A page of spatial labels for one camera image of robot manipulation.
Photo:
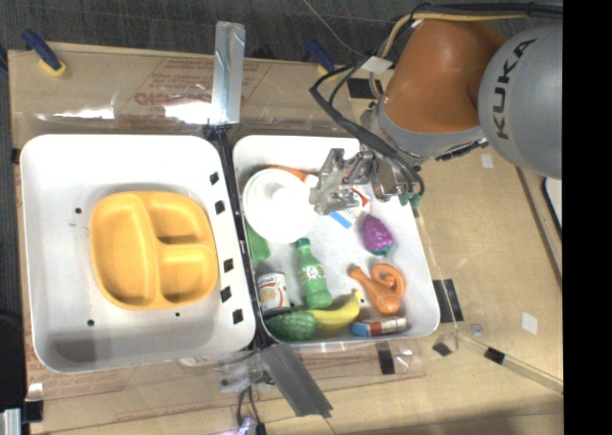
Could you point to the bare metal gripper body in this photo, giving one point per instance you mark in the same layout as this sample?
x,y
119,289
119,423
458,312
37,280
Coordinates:
x,y
382,177

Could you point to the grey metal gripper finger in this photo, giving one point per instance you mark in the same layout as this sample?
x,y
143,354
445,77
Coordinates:
x,y
333,166
330,200

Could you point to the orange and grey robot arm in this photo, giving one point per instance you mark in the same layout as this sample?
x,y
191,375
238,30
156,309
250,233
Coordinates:
x,y
440,84

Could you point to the white and blue packet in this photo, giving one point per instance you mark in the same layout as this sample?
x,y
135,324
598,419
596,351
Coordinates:
x,y
349,217

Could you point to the orange carrot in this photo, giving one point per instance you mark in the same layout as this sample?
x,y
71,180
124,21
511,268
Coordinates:
x,y
292,172

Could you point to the white plastic tray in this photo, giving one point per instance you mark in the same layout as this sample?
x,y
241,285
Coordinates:
x,y
62,232
334,251

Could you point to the white bowl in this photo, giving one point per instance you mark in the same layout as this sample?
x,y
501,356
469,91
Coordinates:
x,y
277,208

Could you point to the purple grapes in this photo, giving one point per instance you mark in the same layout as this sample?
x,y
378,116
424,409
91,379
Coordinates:
x,y
378,234

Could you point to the green plastic bottle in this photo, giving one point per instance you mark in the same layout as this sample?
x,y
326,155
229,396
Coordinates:
x,y
313,277

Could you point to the small white and red can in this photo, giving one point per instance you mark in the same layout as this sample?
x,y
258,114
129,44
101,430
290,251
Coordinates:
x,y
272,292

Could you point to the yellow banana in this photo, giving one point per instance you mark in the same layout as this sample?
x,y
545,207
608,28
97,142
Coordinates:
x,y
342,314

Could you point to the brown cardboard board red print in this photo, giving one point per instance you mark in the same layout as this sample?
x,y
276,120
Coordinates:
x,y
483,242

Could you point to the green bumpy toy vegetable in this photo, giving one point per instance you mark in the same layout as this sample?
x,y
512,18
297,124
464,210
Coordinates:
x,y
292,325

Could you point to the red white blue carton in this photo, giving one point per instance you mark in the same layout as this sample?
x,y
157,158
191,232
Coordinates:
x,y
378,327

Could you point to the yellow divided plate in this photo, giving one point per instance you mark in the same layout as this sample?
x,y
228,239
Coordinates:
x,y
143,251

